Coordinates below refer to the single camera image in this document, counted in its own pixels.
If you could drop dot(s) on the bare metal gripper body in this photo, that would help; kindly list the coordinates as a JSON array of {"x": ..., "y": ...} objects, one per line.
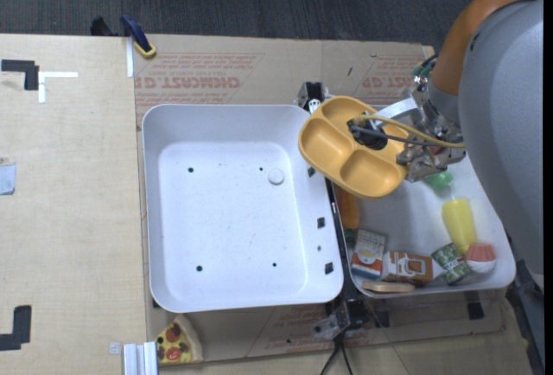
[{"x": 440, "y": 127}]

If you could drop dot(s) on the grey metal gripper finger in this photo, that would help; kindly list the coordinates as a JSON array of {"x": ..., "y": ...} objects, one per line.
[
  {"x": 421, "y": 173},
  {"x": 410, "y": 155}
]

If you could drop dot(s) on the yellow divided plate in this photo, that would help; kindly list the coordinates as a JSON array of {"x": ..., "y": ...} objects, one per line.
[{"x": 328, "y": 144}]

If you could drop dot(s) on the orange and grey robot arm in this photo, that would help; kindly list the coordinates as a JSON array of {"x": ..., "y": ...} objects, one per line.
[{"x": 501, "y": 97}]

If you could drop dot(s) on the white plastic tray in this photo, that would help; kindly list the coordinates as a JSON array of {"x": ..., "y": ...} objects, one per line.
[
  {"x": 233, "y": 218},
  {"x": 410, "y": 222}
]

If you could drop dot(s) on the orange carrot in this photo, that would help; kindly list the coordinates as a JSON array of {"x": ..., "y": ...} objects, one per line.
[{"x": 347, "y": 209}]

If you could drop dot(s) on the green can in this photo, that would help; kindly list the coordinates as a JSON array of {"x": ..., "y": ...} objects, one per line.
[{"x": 451, "y": 263}]

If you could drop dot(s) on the brown and white carton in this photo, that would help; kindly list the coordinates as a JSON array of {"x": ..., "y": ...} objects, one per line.
[{"x": 408, "y": 268}]

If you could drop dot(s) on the orange and white carton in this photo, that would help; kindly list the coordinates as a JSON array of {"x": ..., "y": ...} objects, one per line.
[{"x": 368, "y": 254}]

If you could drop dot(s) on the pink and white cupcake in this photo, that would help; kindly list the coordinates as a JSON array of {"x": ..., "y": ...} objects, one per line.
[{"x": 480, "y": 257}]

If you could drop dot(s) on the tan biscuit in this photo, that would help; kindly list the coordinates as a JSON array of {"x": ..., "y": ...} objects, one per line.
[{"x": 388, "y": 287}]

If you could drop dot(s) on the white round cap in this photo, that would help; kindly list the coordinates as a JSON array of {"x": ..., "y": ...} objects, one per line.
[{"x": 275, "y": 176}]

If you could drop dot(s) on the brown cardboard board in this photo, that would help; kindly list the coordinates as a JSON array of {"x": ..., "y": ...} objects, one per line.
[{"x": 259, "y": 75}]

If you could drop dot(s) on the pizza slice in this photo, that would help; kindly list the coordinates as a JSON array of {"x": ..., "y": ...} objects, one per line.
[{"x": 175, "y": 345}]

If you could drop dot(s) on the black cylinder on white bracket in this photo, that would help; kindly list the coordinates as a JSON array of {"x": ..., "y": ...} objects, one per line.
[{"x": 372, "y": 135}]

